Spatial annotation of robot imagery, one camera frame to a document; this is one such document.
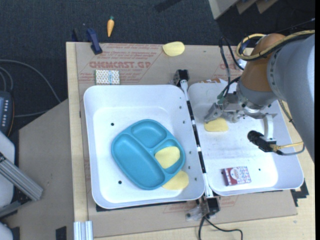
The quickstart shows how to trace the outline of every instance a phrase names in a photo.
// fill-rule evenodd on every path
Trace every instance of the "blue divided plate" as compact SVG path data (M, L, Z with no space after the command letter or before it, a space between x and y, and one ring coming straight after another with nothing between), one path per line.
M179 149L180 158L164 169L155 154L172 146ZM185 151L177 139L151 119L138 121L118 134L111 144L111 153L126 176L144 190L161 187L181 170L186 160Z

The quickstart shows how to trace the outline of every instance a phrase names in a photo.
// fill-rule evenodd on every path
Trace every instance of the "orange carrot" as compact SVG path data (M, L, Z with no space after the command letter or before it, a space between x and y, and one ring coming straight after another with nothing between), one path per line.
M111 36L111 33L112 33L112 30L114 29L114 26L115 26L114 17L111 16L106 24L106 30L108 32L108 37Z

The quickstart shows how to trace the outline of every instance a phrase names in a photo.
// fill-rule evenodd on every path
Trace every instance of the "blue clip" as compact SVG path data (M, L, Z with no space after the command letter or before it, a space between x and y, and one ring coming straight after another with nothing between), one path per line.
M92 42L91 49L94 52L94 54L102 54L102 49L99 45L97 33L92 28L88 28L86 30L86 36L88 40Z

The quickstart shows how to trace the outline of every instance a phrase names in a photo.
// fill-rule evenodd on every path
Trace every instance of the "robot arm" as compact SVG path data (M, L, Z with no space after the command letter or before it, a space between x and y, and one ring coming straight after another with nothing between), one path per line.
M236 122L242 115L264 118L261 113L275 100L287 102L293 125L315 161L315 32L303 31L285 37L262 37L250 56L237 52L247 62L236 93L213 104L204 121L225 115Z

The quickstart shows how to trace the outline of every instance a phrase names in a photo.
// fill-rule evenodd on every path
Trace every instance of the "gray carpet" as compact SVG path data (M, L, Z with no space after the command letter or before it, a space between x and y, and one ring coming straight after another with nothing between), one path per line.
M111 38L106 24L114 16ZM100 42L217 45L225 36L232 45L251 33L314 29L315 0L279 0L265 13L252 6L242 15L230 8L214 20L208 0L0 0L0 60L17 60L38 69L60 100L68 97L65 43L77 28L83 39L93 28ZM14 81L15 114L58 104L45 81L21 65L1 63ZM0 79L0 90L4 85ZM15 118L13 131L38 115Z

